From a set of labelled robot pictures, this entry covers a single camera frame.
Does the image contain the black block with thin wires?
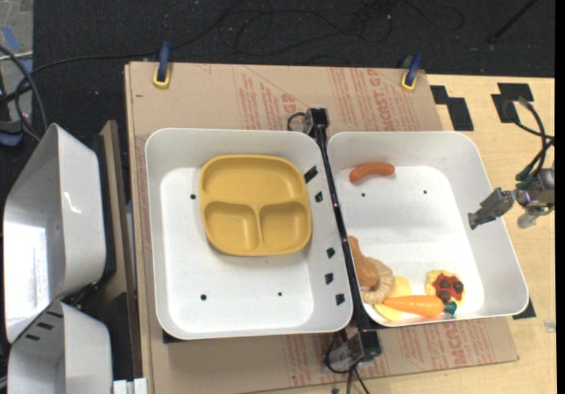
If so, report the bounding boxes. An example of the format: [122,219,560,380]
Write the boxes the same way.
[304,107,331,135]
[328,328,383,372]

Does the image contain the brown chicken drumstick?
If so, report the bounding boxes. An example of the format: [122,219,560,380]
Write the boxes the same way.
[347,235,380,289]

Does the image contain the yellow divided plate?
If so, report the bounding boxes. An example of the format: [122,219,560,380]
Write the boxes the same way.
[198,154,313,257]

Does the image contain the orange sausage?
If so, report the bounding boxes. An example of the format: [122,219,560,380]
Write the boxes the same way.
[349,162,396,185]

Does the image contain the thin black rod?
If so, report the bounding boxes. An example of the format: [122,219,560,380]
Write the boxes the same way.
[313,125,371,336]

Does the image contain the brown cardboard board red print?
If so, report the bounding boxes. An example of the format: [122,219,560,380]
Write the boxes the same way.
[124,61,520,394]

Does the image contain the pale yellow flat slice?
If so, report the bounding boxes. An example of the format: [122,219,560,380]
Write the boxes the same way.
[373,275,418,322]

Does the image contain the beige ribbed ring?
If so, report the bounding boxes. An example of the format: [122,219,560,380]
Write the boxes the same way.
[359,257,396,305]

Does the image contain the white plastic tray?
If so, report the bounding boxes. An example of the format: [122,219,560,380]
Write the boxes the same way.
[2,122,109,343]
[6,299,115,394]
[325,130,530,329]
[144,127,354,341]

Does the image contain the orange carrot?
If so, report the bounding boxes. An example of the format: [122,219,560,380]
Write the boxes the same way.
[382,294,458,319]

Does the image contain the pizza slice with dark toppings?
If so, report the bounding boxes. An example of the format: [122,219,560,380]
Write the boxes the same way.
[425,269,466,309]

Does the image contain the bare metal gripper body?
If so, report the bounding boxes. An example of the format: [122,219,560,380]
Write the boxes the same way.
[514,167,556,214]

